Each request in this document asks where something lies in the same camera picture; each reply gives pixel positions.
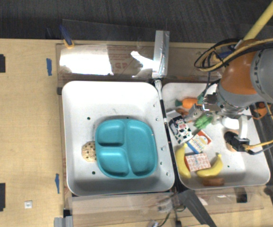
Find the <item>teal divided plate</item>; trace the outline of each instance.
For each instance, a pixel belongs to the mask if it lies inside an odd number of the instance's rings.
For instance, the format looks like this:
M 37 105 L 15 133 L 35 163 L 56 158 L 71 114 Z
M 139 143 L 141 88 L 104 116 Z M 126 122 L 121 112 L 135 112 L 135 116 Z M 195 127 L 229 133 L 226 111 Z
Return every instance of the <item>teal divided plate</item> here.
M 118 179 L 143 178 L 157 166 L 154 134 L 144 122 L 115 119 L 101 123 L 95 133 L 99 169 Z

